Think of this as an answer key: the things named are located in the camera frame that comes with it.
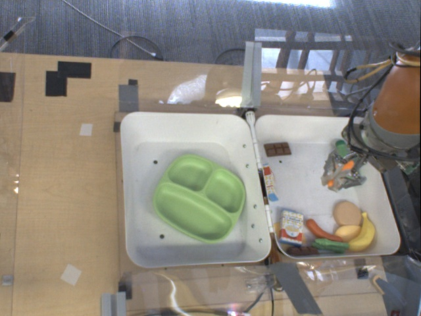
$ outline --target brown chocolate bar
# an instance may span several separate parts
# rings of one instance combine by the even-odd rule
[[[291,149],[289,148],[289,144],[284,143],[271,143],[271,144],[264,144],[264,150],[266,151],[266,155],[268,157],[275,157],[277,155],[290,155]]]
[[[291,256],[317,255],[318,250],[315,247],[289,247],[287,254]]]

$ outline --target white plastic tray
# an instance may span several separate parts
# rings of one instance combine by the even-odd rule
[[[279,201],[270,203],[273,223],[280,220],[282,209],[292,209],[304,214],[305,219],[314,219],[321,228],[332,233],[337,228],[332,215],[334,205],[349,200],[368,213],[368,218],[376,227],[376,237],[364,252],[329,254],[328,257],[393,254],[399,249],[401,239],[381,174],[372,165],[367,164],[361,168],[361,173],[367,177],[362,186],[337,193],[322,186],[320,177],[324,162],[334,148],[334,142],[340,139],[347,121],[347,118],[337,117],[279,115],[263,116],[257,121],[260,156],[262,162],[268,163],[274,173],[275,190],[279,197]],[[276,142],[288,142],[292,154],[267,157],[263,145]],[[314,239],[306,228],[305,238],[307,243]]]
[[[126,249],[136,265],[244,263],[268,255],[270,237],[262,191],[250,130],[243,119],[233,115],[132,113],[124,118],[120,131]],[[226,167],[245,185],[243,212],[228,237],[217,244],[186,236],[162,221],[153,209],[153,194],[161,176],[175,158],[186,153]]]

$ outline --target floor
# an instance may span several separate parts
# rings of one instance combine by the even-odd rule
[[[112,30],[145,38],[132,40],[149,51],[161,51],[167,61],[213,63],[219,53],[254,40],[257,28],[351,34],[404,45],[420,39],[420,0],[66,1],[86,15],[61,0],[0,0],[0,33],[6,34],[19,16],[36,18],[24,45],[16,41],[8,50],[153,59],[127,41],[110,53],[120,38]]]

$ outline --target yellow banana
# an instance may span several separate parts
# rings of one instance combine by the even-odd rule
[[[374,239],[376,229],[373,223],[368,220],[367,212],[362,213],[362,226],[361,232],[355,239],[349,242],[350,251],[363,251],[369,247]]]

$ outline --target brown toy food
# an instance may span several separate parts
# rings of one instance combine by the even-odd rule
[[[318,250],[315,247],[289,247],[287,254],[291,256],[317,255]]]
[[[275,157],[277,155],[290,155],[291,149],[289,148],[289,144],[284,143],[272,143],[272,144],[264,144],[264,150],[268,157]]]
[[[342,242],[343,241],[340,236],[329,234],[329,233],[325,232],[324,230],[322,230],[318,226],[318,224],[316,223],[316,221],[314,221],[313,219],[307,220],[306,223],[305,223],[305,225],[310,230],[310,232],[312,232],[318,238],[328,239],[328,240],[336,241],[336,242]]]
[[[341,201],[337,203],[334,209],[334,218],[339,226],[361,224],[361,210],[349,201]]]

